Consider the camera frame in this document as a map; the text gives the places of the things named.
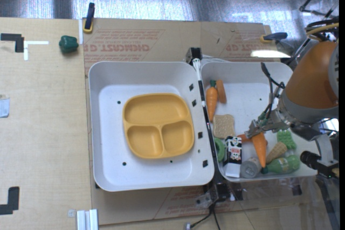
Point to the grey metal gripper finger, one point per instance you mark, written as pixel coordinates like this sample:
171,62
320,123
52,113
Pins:
252,134
254,125

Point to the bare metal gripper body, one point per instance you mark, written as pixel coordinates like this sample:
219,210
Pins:
275,121

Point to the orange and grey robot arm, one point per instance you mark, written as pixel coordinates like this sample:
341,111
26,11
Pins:
310,80

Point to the white plastic tray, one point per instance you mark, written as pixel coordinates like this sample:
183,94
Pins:
245,99
113,121

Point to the white milk carton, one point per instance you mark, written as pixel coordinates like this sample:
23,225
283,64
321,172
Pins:
233,153

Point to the beige bread slice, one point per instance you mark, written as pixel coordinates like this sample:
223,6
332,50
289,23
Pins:
223,126

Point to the beige ice cream cone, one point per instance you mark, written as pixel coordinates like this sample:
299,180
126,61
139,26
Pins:
276,153

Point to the grey can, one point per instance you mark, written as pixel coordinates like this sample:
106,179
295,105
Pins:
250,168

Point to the green doughnut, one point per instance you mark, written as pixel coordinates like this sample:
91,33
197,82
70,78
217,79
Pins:
219,149

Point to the green bottle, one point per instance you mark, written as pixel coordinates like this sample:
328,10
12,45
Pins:
283,164

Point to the orange carrot with green top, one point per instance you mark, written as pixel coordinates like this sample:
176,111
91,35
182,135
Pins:
211,101

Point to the yellow divided plate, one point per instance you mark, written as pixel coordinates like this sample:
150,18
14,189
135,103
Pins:
157,126

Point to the brown cardboard board red print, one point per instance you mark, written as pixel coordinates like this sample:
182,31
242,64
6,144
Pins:
151,43

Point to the green bell pepper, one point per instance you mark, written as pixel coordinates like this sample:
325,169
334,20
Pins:
68,44

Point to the black cylinder on white bracket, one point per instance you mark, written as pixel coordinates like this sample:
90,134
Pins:
310,159

